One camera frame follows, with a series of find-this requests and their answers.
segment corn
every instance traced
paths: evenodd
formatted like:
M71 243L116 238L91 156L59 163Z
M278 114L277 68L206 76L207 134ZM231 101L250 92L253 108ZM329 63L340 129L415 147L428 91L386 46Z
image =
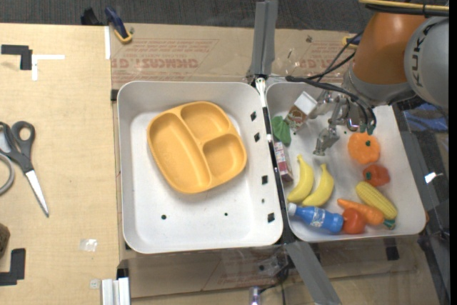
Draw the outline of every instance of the corn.
M386 219L394 220L397 217L398 212L392 202L368 182L358 182L356 193L365 204L381 210Z

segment red pepper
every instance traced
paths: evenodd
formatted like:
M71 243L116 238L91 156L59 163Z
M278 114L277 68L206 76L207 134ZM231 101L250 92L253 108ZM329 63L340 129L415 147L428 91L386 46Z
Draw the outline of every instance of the red pepper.
M343 212L343 228L346 234L361 234L365 231L366 221L363 214L356 209L346 209Z
M363 170L363 180L373 187L382 186L391 181L391 176L385 166L371 164Z

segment scissor handle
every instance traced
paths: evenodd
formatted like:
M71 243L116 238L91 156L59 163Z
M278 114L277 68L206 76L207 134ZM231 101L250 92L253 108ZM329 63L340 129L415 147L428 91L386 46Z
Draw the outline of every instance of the scissor handle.
M30 132L30 135L27 139L21 138L22 129L27 129ZM31 145L35 140L35 127L29 122L17 121L13 126L11 126L11 132L13 134L16 143L21 149L21 153L30 159L31 157Z
M21 122L23 122L23 121L16 123L16 124L19 124L18 127L15 129L17 134L19 134L19 132L22 130ZM17 145L19 145L20 148L21 148L21 145L26 145L26 151L29 152L28 156L26 156L25 154L23 154L21 151L18 150L17 145L16 145L16 138L15 138L15 135L13 134L11 127L8 124L5 124L4 122L0 122L0 127L3 128L6 142L10 148L9 151L4 151L0 148L0 153L2 153L3 155L6 155L11 160L14 160L17 164L19 164L24 173L33 170L34 167L30 161L30 150L31 150L31 143L32 143L33 139L35 138L34 127L32 126L32 129L30 131L30 137L27 140L23 140L23 139L21 139L21 137L19 137L19 139L17 141Z

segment tomato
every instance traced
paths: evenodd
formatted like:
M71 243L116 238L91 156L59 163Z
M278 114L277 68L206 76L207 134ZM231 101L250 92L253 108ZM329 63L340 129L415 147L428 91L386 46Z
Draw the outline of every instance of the tomato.
M366 221L356 209L346 209L343 211L343 228L346 234L361 234L365 230Z

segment white tray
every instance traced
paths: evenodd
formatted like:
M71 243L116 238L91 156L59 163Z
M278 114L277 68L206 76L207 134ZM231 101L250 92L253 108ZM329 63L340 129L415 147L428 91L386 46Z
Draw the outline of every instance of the white tray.
M182 194L159 171L146 127L162 111L191 101L218 104L240 134L248 158L242 173L229 182L199 194ZM262 106L252 86L132 81L119 90L118 113L123 230L134 251L265 246L279 240L281 209Z
M272 119L275 116L285 117L302 91L307 91L317 98L321 90L304 83L278 82L270 85L266 92L266 103L268 104L270 118ZM391 175L391 182L379 187L379 190L392 200L398 209L396 228L388 230L384 225L376 228L367 226L363 234L332 234L323 229L307 226L296 217L289 217L292 232L298 238L308 242L323 242L410 235L417 234L423 230L426 224L425 210L403 147L393 109L390 106L380 106L376 107L374 112L378 120L374 136L376 136L381 145L381 158L378 162L386 166ZM320 165L324 162L327 164L327 169L334 177L335 188L330 200L322 207L331 212L341 214L343 209L336 203L338 198L361 202L355 192L355 185L363 180L362 170L365 166L358 164L348 155L347 142L351 132L345 126L338 126L337 132L340 139L330 149L326 150L325 156L313 155L317 136L324 127L328 126L327 121L330 116L331 111L317 119L308 120L297 131L296 135L292 134L288 155L291 160L295 182L300 174L296 159L298 154L302 154L303 159L313 166L314 188L318 184L321 175ZM283 187L285 197L287 197L293 188L293 184L285 183Z

